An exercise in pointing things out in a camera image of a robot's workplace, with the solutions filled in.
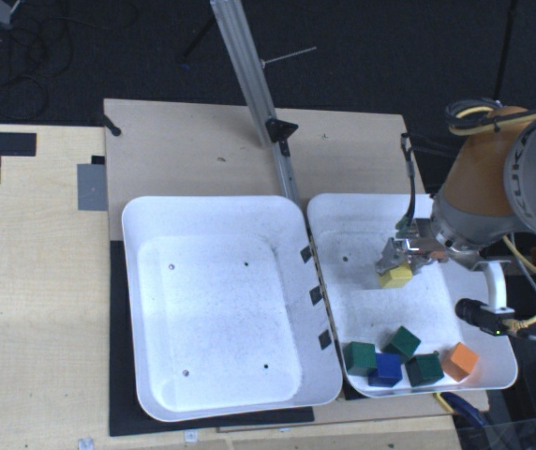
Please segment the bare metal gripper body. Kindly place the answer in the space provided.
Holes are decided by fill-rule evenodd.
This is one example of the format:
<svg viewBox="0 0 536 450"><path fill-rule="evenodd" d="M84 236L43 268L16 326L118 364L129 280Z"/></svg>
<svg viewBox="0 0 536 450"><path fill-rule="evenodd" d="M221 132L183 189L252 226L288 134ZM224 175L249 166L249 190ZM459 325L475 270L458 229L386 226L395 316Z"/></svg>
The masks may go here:
<svg viewBox="0 0 536 450"><path fill-rule="evenodd" d="M394 255L409 265L427 265L449 260L447 248L436 238L426 217L402 217L395 224Z"/></svg>

